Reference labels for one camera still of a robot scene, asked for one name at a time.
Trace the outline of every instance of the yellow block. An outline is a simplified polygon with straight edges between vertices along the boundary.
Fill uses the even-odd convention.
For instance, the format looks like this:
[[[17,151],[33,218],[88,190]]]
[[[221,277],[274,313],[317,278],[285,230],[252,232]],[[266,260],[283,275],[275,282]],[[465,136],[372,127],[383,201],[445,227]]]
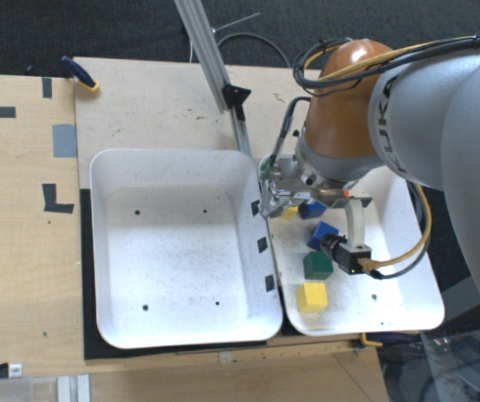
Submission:
[[[325,284],[303,283],[296,289],[296,301],[299,312],[320,312],[329,304]]]
[[[294,206],[294,207],[288,207],[286,210],[284,210],[284,213],[281,214],[279,217],[284,220],[290,220],[292,217],[294,217],[297,212],[299,211],[299,207]]]

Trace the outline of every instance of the dark floor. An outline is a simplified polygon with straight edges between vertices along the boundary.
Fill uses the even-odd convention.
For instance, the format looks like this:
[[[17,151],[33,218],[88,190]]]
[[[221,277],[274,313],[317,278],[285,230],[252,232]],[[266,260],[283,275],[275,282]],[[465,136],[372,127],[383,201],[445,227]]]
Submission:
[[[242,31],[260,34],[288,59],[331,37],[369,38],[399,48],[480,34],[480,0],[202,1],[214,28],[260,13],[220,31],[217,39]],[[182,28],[173,0],[0,0],[0,74],[66,76],[59,64],[63,55],[188,61]],[[253,39],[231,40],[221,51],[226,64],[284,65],[274,49]],[[443,194],[427,189],[426,195],[434,219],[428,254],[445,291],[469,273]],[[431,337],[479,330],[480,307]]]

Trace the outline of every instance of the blue cube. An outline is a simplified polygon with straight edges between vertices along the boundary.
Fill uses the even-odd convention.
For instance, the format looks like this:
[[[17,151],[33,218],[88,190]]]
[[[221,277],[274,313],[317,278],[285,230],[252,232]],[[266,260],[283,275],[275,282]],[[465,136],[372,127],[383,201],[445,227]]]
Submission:
[[[327,210],[327,207],[318,201],[312,204],[303,203],[299,206],[299,214],[303,220],[319,218],[325,210]]]
[[[323,221],[320,221],[314,231],[310,234],[308,239],[307,246],[315,251],[320,251],[320,241],[327,234],[338,235],[338,229],[334,228],[330,224],[326,224]]]

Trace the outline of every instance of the robotic arm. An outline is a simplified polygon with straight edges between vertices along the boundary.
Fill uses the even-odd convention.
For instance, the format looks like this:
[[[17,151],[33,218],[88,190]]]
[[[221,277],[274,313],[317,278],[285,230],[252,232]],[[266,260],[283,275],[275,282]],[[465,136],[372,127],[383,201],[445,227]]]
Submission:
[[[325,54],[319,78],[307,79],[306,68]],[[421,186],[444,192],[480,291],[480,36],[396,50],[368,39],[328,40],[297,58],[294,78],[310,106],[295,154],[281,156],[281,144],[295,104],[307,97],[290,104],[275,150],[261,163],[262,214],[313,200],[345,207],[348,239],[328,237],[323,251],[350,274],[379,275],[362,235],[353,234],[361,231],[357,204],[369,199],[351,201],[347,191],[386,165],[423,201]]]

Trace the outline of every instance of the green cube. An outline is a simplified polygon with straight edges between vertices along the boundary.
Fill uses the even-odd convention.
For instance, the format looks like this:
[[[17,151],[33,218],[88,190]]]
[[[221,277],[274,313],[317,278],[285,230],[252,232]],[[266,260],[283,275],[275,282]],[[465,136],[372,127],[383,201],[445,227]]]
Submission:
[[[306,280],[327,280],[333,273],[333,262],[321,251],[312,251],[303,258]]]

